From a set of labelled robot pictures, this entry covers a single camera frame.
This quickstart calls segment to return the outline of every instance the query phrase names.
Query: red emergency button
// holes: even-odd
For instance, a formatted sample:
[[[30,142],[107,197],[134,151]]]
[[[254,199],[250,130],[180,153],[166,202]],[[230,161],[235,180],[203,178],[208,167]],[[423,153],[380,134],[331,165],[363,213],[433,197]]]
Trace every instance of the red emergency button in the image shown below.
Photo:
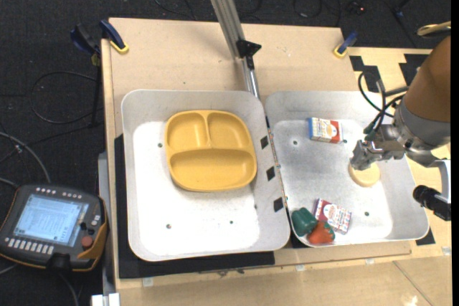
[[[81,245],[83,246],[84,250],[88,250],[94,243],[94,240],[91,236],[84,236],[81,239]]]

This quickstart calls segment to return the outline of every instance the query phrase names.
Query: wooden table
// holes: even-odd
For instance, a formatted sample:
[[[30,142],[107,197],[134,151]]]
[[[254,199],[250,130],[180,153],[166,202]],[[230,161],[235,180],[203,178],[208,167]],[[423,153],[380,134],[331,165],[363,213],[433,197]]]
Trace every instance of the wooden table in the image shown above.
[[[110,19],[129,45],[118,54],[103,40],[102,68],[110,190],[110,245],[115,288],[124,305],[451,305],[451,223],[427,213],[435,244],[415,241],[294,249],[275,252],[275,266],[120,279],[114,139],[122,133],[120,104],[131,90],[244,90],[218,23]],[[357,90],[350,56],[378,67],[388,90],[404,85],[405,54],[427,49],[351,48],[332,51],[340,29],[243,24],[247,40],[262,45],[255,70],[264,103],[275,91]],[[448,147],[437,153],[450,156]],[[440,189],[440,174],[410,161],[417,184]]]

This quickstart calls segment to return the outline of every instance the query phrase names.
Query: metal pole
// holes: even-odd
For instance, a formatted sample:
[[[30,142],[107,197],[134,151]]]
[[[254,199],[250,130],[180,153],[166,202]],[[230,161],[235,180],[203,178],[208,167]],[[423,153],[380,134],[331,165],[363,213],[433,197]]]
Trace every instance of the metal pole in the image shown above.
[[[260,98],[258,92],[258,83],[255,75],[255,70],[247,64],[247,58],[241,58],[237,49],[236,42],[245,40],[240,19],[237,15],[237,10],[234,0],[211,0],[218,21],[223,31],[224,38],[227,41],[231,55],[235,59],[242,61],[242,71],[244,73],[245,84],[249,92],[255,97]]]

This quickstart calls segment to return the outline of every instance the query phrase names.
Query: small box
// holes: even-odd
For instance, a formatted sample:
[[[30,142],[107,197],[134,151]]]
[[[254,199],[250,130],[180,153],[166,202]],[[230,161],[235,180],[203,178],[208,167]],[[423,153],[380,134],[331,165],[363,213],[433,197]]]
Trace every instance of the small box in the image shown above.
[[[349,229],[352,213],[342,206],[318,199],[314,209],[314,216],[318,221],[325,221],[334,231],[346,234]]]
[[[343,128],[336,120],[309,118],[309,138],[327,143],[341,143],[343,141]]]

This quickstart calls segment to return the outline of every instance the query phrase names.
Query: green pepper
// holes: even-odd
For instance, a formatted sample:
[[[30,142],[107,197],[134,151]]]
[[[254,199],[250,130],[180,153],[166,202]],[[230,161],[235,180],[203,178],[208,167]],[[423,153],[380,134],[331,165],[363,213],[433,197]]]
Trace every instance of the green pepper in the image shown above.
[[[293,228],[298,236],[304,236],[313,231],[317,225],[317,219],[306,208],[300,208],[292,213]]]

